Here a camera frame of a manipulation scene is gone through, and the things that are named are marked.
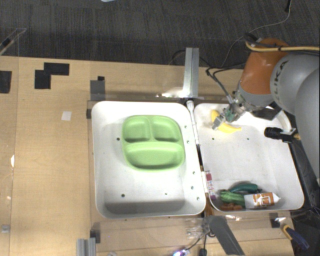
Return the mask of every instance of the wooden table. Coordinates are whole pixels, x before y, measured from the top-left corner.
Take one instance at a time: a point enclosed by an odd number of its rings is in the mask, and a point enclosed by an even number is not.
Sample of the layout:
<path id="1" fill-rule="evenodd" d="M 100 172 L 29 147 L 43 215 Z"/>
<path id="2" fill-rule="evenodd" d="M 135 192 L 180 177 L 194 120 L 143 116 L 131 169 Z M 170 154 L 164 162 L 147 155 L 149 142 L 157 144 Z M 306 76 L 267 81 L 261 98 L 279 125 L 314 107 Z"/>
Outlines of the wooden table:
<path id="1" fill-rule="evenodd" d="M 44 62 L 70 64 L 69 75 L 52 75 L 51 89 L 35 89 L 35 70 L 43 70 Z M 13 147 L 0 148 L 3 156 L 0 167 L 9 170 L 8 159 L 12 151 L 15 154 L 14 175 L 13 170 L 0 173 L 2 177 L 9 173 L 6 178 L 10 180 L 5 183 L 9 190 L 7 184 L 14 177 L 11 200 L 1 186 L 0 224 L 10 224 L 11 230 L 0 233 L 0 255 L 76 255 L 77 239 L 88 239 L 91 229 L 86 118 L 90 80 L 105 77 L 107 94 L 156 95 L 182 86 L 184 67 L 1 56 L 0 70 L 12 71 L 11 92 L 0 94 L 0 120 L 7 124 L 1 127 L 5 136 L 0 139 L 2 144 Z M 241 73 L 241 70 L 230 70 L 219 77 L 231 92 Z M 223 97 L 204 68 L 199 70 L 199 95 Z M 64 111 L 71 112 L 70 120 L 62 120 Z M 289 212 L 282 212 L 281 216 L 292 226 Z M 229 223 L 246 255 L 294 255 L 290 241 L 279 228 L 271 228 L 268 218 L 263 218 L 266 216 L 251 217 L 252 220 L 244 215 L 243 221 Z M 144 248 L 132 250 L 123 244 L 116 253 L 118 256 L 172 255 L 176 249 L 193 242 L 186 239 L 185 230 L 175 230 L 164 227 L 161 232 L 162 236 L 175 232 L 170 237 L 176 238 L 176 246 L 150 248 L 151 244 L 146 243 Z M 138 230 L 131 232 L 132 236 L 139 234 Z M 191 255 L 196 256 L 200 247 L 201 244 L 195 246 Z M 206 248 L 208 256 L 225 255 L 216 238 L 208 239 Z M 108 252 L 97 255 L 106 256 Z"/>

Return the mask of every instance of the yellow banana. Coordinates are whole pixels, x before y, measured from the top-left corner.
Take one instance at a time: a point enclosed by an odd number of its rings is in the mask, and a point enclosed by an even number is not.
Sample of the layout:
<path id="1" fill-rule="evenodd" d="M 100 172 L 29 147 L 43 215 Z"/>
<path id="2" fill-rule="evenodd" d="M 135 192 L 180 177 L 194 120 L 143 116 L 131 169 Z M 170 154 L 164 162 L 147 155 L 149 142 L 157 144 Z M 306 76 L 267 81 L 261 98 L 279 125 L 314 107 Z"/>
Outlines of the yellow banana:
<path id="1" fill-rule="evenodd" d="M 211 120 L 212 122 L 215 121 L 216 117 L 220 116 L 219 112 L 216 111 L 216 110 L 212 110 L 211 112 Z M 232 134 L 234 132 L 237 132 L 237 131 L 241 131 L 241 127 L 233 127 L 232 125 L 230 124 L 227 124 L 225 122 L 223 122 L 222 124 L 220 124 L 220 126 L 218 127 L 218 129 L 223 132 L 223 133 L 226 133 L 226 134 Z"/>

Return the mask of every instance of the black cable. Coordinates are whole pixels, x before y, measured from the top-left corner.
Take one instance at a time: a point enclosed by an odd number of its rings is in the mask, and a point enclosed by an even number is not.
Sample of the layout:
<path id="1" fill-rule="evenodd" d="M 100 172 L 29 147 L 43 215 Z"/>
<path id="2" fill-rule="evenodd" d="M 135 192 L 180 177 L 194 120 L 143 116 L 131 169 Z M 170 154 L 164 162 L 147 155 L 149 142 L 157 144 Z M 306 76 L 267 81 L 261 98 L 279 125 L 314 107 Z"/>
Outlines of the black cable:
<path id="1" fill-rule="evenodd" d="M 203 249 L 206 249 L 207 235 L 204 236 Z"/>
<path id="2" fill-rule="evenodd" d="M 204 236 L 201 235 L 201 236 L 197 239 L 197 241 L 195 241 L 195 243 L 194 243 L 193 245 L 191 245 L 190 247 L 186 248 L 185 250 L 188 251 L 188 250 L 190 250 L 191 248 L 193 248 L 194 246 L 196 246 L 197 243 L 199 243 L 199 241 L 200 241 Z"/>
<path id="3" fill-rule="evenodd" d="M 291 0 L 288 0 L 288 2 L 286 2 L 286 7 L 285 7 L 285 9 L 284 9 L 284 11 L 285 11 L 286 13 L 289 12 L 290 5 L 291 5 Z"/>
<path id="4" fill-rule="evenodd" d="M 202 60 L 208 67 L 212 67 L 212 65 L 210 65 L 204 58 L 202 58 L 201 56 L 199 57 L 200 60 Z"/>
<path id="5" fill-rule="evenodd" d="M 239 64 L 236 64 L 236 65 L 232 65 L 232 66 L 229 66 L 227 68 L 224 68 L 224 69 L 220 69 L 220 70 L 217 70 L 215 72 L 213 72 L 213 74 L 210 73 L 210 70 L 213 69 L 213 67 L 209 67 L 206 69 L 206 74 L 211 77 L 217 84 L 218 86 L 223 90 L 224 94 L 226 95 L 229 103 L 231 104 L 231 95 L 229 94 L 229 92 L 226 90 L 225 86 L 219 81 L 219 79 L 216 77 L 216 73 L 219 73 L 219 72 L 223 72 L 223 71 L 227 71 L 227 70 L 231 70 L 231 69 L 234 69 L 234 68 L 239 68 L 240 66 L 243 66 L 245 64 L 244 63 L 239 63 Z"/>
<path id="6" fill-rule="evenodd" d="M 201 239 L 202 239 L 202 236 L 200 236 L 200 237 L 198 238 L 198 240 L 195 241 L 195 243 L 194 243 L 193 245 L 191 245 L 190 247 L 186 248 L 185 250 L 188 251 L 188 250 L 190 250 L 192 247 L 196 246 L 197 243 L 198 243 Z"/>
<path id="7" fill-rule="evenodd" d="M 179 56 L 179 54 L 184 53 L 186 50 L 177 50 L 171 57 L 170 61 L 168 62 L 168 65 L 174 62 L 174 60 Z"/>
<path id="8" fill-rule="evenodd" d="M 245 33 L 243 38 L 250 45 L 262 46 L 265 48 L 279 48 L 279 50 L 280 50 L 281 47 L 286 46 L 286 45 L 277 45 L 276 43 L 275 44 L 267 44 L 267 43 L 257 42 L 256 37 L 251 33 Z M 318 51 L 312 51 L 312 50 L 286 50 L 284 52 L 287 52 L 287 53 L 290 52 L 292 54 L 306 54 L 306 55 L 312 55 L 312 56 L 319 56 Z"/>

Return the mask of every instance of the green plate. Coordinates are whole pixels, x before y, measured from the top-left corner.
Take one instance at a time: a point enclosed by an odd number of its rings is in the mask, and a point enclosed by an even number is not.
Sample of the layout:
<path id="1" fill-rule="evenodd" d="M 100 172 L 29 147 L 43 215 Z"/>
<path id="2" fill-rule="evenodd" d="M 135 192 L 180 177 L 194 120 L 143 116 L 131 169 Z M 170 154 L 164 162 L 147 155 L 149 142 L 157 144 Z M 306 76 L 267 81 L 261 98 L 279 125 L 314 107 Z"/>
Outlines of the green plate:
<path id="1" fill-rule="evenodd" d="M 126 163 L 144 171 L 164 171 L 185 161 L 179 125 L 162 115 L 134 115 L 122 125 L 122 151 Z"/>

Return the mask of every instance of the orange object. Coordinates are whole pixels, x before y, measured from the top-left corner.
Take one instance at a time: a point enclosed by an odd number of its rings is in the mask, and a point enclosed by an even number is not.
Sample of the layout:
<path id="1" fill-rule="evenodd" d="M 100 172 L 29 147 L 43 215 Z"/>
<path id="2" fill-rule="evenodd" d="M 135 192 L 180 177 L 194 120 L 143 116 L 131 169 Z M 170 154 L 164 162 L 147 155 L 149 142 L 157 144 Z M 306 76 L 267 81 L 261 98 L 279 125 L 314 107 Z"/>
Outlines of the orange object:
<path id="1" fill-rule="evenodd" d="M 223 205 L 220 206 L 220 209 L 222 211 L 241 211 L 243 208 L 241 205 L 235 204 L 233 202 L 224 202 Z"/>
<path id="2" fill-rule="evenodd" d="M 245 208 L 255 209 L 263 208 L 267 206 L 273 206 L 275 203 L 279 202 L 280 197 L 275 193 L 257 193 L 257 194 L 246 194 L 244 196 Z"/>
<path id="3" fill-rule="evenodd" d="M 284 41 L 276 38 L 266 38 L 260 43 L 277 46 L 288 46 Z M 288 53 L 274 52 L 251 52 L 245 64 L 240 84 L 244 91 L 256 95 L 268 95 L 270 91 L 271 73 L 278 61 Z"/>

